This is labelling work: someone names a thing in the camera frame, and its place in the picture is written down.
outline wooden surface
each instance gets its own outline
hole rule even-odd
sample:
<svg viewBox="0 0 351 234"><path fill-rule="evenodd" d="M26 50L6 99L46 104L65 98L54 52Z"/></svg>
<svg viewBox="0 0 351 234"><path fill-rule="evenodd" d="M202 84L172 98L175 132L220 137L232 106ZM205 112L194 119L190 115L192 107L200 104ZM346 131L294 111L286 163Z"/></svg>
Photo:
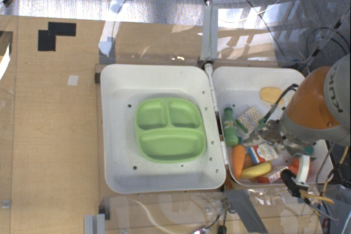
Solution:
<svg viewBox="0 0 351 234"><path fill-rule="evenodd" d="M77 35L57 37L55 52L38 52L38 30L47 30L49 21L76 22ZM95 215L105 196L113 196L111 212L116 213L117 219L107 222L108 234L117 234L123 228L129 233L188 233L210 223L213 215L204 213L204 202L209 198L206 193L123 196L101 184L104 174L98 143L99 95L94 74L104 22L19 18L18 24L14 143L10 161L12 207L0 210L0 223L5 221L11 234L83 233L84 216ZM168 30L182 29L121 24L116 50L121 58L129 59L133 53L140 55L141 44L147 47L160 42L152 50L162 54L165 41L172 42L166 48L167 54L180 46L179 50L183 50L180 54L195 58L191 50L198 50L199 46L194 43L198 41L193 40L193 35L176 40L173 34L166 34ZM184 42L193 45L186 48ZM79 76L77 85L67 85L70 75ZM275 199L273 205L273 201L261 203L252 197L269 232L321 233L317 217L291 200L287 192L283 194L278 192L273 196L284 198L278 202ZM228 233L245 233L237 215L228 216L227 227L231 229Z"/></svg>
<svg viewBox="0 0 351 234"><path fill-rule="evenodd" d="M0 22L1 31L14 31L17 29L17 18L4 17ZM8 47L10 34L0 36L0 63L5 49ZM15 111L15 86L16 86L16 37L12 38L15 47L11 52L11 59L4 76L0 79L0 203L11 199L12 179L12 153L13 129ZM11 209L0 209L0 233L10 231Z"/></svg>

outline green plate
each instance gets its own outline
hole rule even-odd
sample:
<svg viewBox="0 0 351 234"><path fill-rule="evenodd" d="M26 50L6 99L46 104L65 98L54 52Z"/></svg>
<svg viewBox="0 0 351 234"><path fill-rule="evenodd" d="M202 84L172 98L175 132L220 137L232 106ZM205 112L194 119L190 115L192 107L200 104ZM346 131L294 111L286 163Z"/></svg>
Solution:
<svg viewBox="0 0 351 234"><path fill-rule="evenodd" d="M148 99L135 114L142 155L159 163L191 161L206 149L206 133L196 105L186 99Z"/></svg>

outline green bottle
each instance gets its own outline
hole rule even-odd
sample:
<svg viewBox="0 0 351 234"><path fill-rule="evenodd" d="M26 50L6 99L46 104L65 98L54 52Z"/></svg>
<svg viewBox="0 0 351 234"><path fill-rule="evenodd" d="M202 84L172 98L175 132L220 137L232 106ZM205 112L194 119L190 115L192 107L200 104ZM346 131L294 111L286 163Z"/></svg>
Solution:
<svg viewBox="0 0 351 234"><path fill-rule="evenodd" d="M238 138L236 134L235 121L233 119L233 110L231 107L226 107L224 109L223 134L224 141L227 146L237 145Z"/></svg>

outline clear plastic panel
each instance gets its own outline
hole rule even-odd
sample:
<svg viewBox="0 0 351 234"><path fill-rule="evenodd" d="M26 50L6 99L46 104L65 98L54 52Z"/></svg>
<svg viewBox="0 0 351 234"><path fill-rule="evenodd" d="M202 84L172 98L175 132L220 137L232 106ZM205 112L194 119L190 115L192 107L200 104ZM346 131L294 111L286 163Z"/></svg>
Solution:
<svg viewBox="0 0 351 234"><path fill-rule="evenodd" d="M217 63L265 62L306 75L350 52L347 3L321 10L311 9L311 0L213 0L211 5L218 7Z"/></svg>
<svg viewBox="0 0 351 234"><path fill-rule="evenodd" d="M320 233L319 219L306 204L291 197L285 189L248 190L249 199L269 233ZM113 233L249 233L238 213L227 212L228 199L222 192L163 193L151 195L114 195L105 197L108 210L106 232Z"/></svg>
<svg viewBox="0 0 351 234"><path fill-rule="evenodd" d="M0 3L0 232L10 232L12 165L17 70L16 0Z"/></svg>
<svg viewBox="0 0 351 234"><path fill-rule="evenodd" d="M106 21L100 63L196 65L201 35L201 26Z"/></svg>

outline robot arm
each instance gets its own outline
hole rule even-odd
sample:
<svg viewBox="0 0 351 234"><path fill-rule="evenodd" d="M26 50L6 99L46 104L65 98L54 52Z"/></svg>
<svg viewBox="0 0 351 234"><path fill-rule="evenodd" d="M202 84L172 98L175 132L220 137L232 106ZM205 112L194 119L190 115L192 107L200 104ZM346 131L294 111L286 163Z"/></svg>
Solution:
<svg viewBox="0 0 351 234"><path fill-rule="evenodd" d="M312 72L299 86L280 125L290 154L320 139L350 146L350 54Z"/></svg>

